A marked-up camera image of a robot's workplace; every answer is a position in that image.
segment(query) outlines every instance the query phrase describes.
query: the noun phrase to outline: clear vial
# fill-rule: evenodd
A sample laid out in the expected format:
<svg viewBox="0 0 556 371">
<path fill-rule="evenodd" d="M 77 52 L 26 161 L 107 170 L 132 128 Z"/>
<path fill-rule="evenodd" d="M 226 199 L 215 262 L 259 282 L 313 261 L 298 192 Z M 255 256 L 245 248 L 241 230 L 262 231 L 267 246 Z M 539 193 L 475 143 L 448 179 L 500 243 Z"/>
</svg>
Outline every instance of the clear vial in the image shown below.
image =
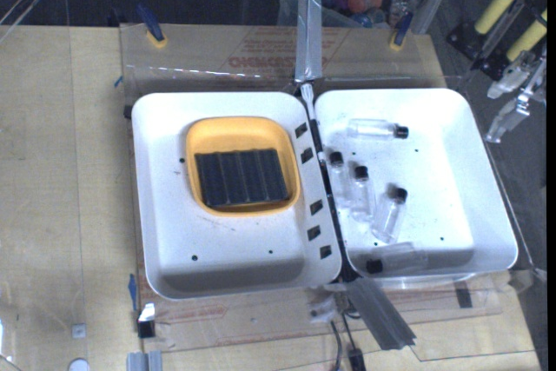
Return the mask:
<svg viewBox="0 0 556 371">
<path fill-rule="evenodd" d="M 409 129 L 384 119 L 350 119 L 347 135 L 353 138 L 407 139 Z"/>
<path fill-rule="evenodd" d="M 368 176 L 367 167 L 355 168 L 355 177 L 352 181 L 353 201 L 351 216 L 357 222 L 373 222 L 376 211 L 376 198 L 371 178 Z"/>
<path fill-rule="evenodd" d="M 371 230 L 382 242 L 390 244 L 398 241 L 406 199 L 407 191 L 402 188 L 395 188 L 391 194 L 381 196 Z"/>
<path fill-rule="evenodd" d="M 344 158 L 341 152 L 330 154 L 330 186 L 332 187 L 332 195 L 337 209 L 346 209 L 349 207 L 350 188 L 348 168 L 344 164 Z"/>
</svg>

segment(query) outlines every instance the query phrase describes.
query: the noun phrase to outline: wooden surface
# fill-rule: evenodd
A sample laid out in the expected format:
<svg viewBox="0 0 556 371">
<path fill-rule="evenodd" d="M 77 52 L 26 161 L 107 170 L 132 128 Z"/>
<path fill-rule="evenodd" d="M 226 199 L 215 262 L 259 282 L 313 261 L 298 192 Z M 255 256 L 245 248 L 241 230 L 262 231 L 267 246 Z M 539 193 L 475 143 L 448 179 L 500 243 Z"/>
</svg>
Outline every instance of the wooden surface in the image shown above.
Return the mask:
<svg viewBox="0 0 556 371">
<path fill-rule="evenodd" d="M 414 39 L 440 75 L 430 38 Z M 75 357 L 124 370 L 143 347 L 127 287 L 136 232 L 121 74 L 116 29 L 21 27 L 0 46 L 2 353 L 23 371 L 66 369 Z M 358 331 L 367 369 L 539 369 L 506 281 L 493 278 L 495 314 L 412 324 L 412 348 L 377 351 Z M 86 337 L 73 338 L 80 323 Z M 335 351 L 331 334 L 315 335 L 168 352 L 163 369 L 329 370 Z"/>
</svg>

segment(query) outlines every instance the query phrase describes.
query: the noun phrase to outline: vial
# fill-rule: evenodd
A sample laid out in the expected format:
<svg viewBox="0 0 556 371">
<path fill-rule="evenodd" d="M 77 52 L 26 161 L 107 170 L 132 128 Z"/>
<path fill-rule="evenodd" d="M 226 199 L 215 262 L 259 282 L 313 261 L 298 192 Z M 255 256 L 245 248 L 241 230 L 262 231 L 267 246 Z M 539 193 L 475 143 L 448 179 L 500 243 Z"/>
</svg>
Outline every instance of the vial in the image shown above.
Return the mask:
<svg viewBox="0 0 556 371">
<path fill-rule="evenodd" d="M 341 152 L 330 154 L 330 186 L 337 209 L 346 209 L 350 203 L 349 174 Z"/>
<path fill-rule="evenodd" d="M 365 166 L 355 168 L 352 181 L 353 201 L 350 209 L 351 216 L 357 222 L 372 222 L 376 210 L 374 187 Z"/>
<path fill-rule="evenodd" d="M 371 231 L 382 242 L 391 244 L 398 241 L 406 199 L 407 191 L 402 188 L 395 188 L 381 196 Z"/>
<path fill-rule="evenodd" d="M 409 129 L 384 119 L 350 119 L 347 135 L 353 138 L 407 139 Z"/>
</svg>

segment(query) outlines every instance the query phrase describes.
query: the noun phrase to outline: black cap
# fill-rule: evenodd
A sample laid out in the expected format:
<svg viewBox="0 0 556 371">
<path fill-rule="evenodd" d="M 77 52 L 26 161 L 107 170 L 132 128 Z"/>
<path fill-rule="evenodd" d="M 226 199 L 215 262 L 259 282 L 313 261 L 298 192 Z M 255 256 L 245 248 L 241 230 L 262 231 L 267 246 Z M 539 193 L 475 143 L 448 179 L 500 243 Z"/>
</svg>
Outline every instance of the black cap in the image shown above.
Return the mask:
<svg viewBox="0 0 556 371">
<path fill-rule="evenodd" d="M 409 129 L 407 127 L 396 125 L 395 136 L 400 139 L 407 139 L 409 136 Z"/>
<path fill-rule="evenodd" d="M 365 166 L 357 166 L 355 168 L 355 180 L 367 180 L 368 179 L 368 171 Z"/>
<path fill-rule="evenodd" d="M 330 154 L 330 164 L 333 166 L 344 165 L 344 157 L 341 155 L 341 152 L 333 152 Z"/>
<path fill-rule="evenodd" d="M 407 199 L 407 190 L 402 189 L 401 187 L 397 188 L 394 191 L 394 199 L 400 202 L 406 202 Z"/>
</svg>

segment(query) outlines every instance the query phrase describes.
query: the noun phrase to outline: yellow container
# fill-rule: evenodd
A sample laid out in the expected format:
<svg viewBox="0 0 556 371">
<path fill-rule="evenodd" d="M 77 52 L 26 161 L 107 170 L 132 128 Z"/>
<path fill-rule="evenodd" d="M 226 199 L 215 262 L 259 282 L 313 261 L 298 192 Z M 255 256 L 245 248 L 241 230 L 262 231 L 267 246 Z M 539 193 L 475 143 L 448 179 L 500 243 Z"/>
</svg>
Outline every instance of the yellow container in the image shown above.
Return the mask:
<svg viewBox="0 0 556 371">
<path fill-rule="evenodd" d="M 195 155 L 236 150 L 274 149 L 278 153 L 288 199 L 213 209 L 202 200 L 201 180 Z M 216 117 L 194 123 L 188 131 L 185 157 L 193 197 L 199 206 L 216 216 L 258 216 L 282 212 L 299 199 L 301 183 L 294 149 L 286 130 L 271 119 L 252 116 Z"/>
</svg>

